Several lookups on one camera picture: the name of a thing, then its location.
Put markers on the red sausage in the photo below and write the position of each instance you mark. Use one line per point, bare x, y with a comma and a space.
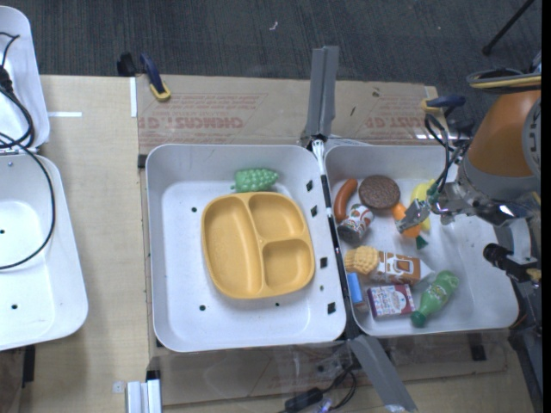
344, 198

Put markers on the yellow divided plate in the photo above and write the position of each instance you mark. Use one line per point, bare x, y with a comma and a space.
241, 248

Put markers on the orange and white carton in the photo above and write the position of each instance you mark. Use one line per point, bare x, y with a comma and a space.
398, 268

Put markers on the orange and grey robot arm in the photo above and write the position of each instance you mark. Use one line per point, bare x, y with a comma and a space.
499, 140

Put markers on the orange carrot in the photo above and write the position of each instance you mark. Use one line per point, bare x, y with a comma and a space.
399, 211

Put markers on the small printed can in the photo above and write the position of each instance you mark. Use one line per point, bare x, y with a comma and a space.
355, 224

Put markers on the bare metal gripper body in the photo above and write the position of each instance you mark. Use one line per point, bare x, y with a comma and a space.
462, 200

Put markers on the black cylinder on white bracket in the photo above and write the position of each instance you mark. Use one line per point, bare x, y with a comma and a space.
514, 241

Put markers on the yellow banana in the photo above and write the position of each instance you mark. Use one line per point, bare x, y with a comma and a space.
421, 189

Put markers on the green grapes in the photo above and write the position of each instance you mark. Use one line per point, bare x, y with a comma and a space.
255, 180

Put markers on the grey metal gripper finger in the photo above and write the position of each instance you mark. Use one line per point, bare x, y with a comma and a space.
406, 225
419, 210

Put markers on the small blue can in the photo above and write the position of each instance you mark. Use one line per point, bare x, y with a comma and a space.
355, 288

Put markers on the green bottle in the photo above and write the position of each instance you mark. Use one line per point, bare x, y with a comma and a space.
435, 297

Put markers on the brown biscuit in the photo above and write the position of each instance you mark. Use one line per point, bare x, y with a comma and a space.
379, 192

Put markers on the pink and white packet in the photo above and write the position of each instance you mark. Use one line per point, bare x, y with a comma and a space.
391, 300

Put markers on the yellow corn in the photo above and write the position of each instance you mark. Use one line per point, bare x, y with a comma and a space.
361, 260

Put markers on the brown cardboard board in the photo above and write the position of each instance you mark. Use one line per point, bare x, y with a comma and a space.
267, 114

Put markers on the white plastic tray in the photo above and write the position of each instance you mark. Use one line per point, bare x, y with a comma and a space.
23, 84
469, 282
30, 282
185, 273

